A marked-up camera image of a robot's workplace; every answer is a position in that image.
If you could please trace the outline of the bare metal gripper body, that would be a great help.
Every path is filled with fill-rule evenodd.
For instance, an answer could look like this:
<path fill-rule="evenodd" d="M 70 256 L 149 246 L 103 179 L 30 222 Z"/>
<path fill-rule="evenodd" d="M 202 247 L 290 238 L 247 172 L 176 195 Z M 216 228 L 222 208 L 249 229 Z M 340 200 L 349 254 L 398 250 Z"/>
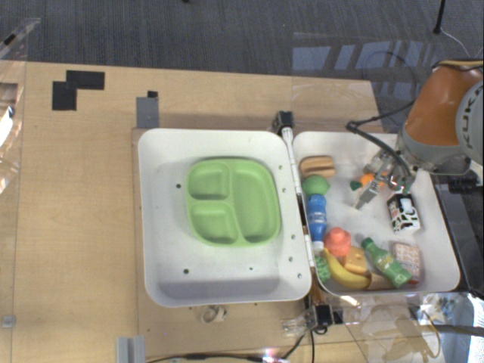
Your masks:
<path fill-rule="evenodd" d="M 390 190 L 408 194 L 414 184 L 416 174 L 399 156 L 380 150 L 368 164 L 368 171 L 375 179 Z"/>

